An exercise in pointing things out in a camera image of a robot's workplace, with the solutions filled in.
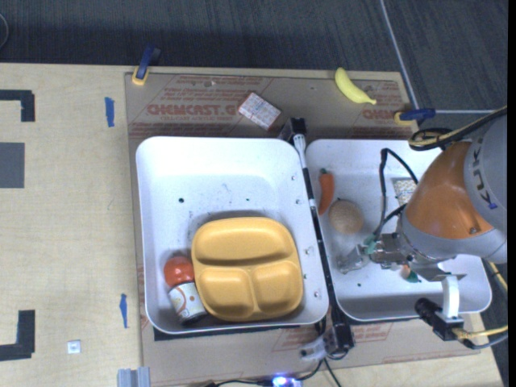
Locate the small orange and green toy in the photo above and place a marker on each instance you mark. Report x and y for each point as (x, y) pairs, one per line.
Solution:
(410, 275)

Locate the black cylinder on white bracket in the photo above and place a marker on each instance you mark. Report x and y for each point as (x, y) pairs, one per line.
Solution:
(450, 296)

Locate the orange carrot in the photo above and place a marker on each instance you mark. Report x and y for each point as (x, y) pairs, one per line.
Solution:
(326, 190)

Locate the yellow banana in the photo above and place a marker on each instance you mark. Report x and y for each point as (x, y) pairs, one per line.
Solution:
(351, 89)

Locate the thin black and white rod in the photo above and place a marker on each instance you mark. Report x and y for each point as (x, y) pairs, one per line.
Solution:
(311, 200)

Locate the yellow divided plate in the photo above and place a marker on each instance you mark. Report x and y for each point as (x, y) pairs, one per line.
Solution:
(246, 268)

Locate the white bottle with orange cap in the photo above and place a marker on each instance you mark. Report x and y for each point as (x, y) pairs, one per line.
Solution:
(183, 284)

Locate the white and yellow patterned packet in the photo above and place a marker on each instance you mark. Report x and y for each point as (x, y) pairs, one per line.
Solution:
(404, 190)

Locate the brown cardboard board red print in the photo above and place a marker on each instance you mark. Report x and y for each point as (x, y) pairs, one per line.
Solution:
(201, 107)

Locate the white and orange carton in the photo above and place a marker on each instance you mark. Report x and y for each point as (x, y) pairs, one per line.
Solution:
(260, 110)

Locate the white plastic tray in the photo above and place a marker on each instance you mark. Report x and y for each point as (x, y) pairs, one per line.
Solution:
(225, 176)
(354, 296)

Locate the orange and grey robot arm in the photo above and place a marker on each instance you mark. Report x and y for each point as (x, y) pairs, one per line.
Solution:
(443, 200)

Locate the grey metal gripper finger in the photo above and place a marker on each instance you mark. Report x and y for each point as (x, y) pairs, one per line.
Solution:
(347, 263)
(361, 250)

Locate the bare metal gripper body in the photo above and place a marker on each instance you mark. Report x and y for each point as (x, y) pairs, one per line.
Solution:
(389, 250)

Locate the tan round bread roll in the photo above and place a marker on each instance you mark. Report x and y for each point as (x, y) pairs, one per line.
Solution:
(345, 217)

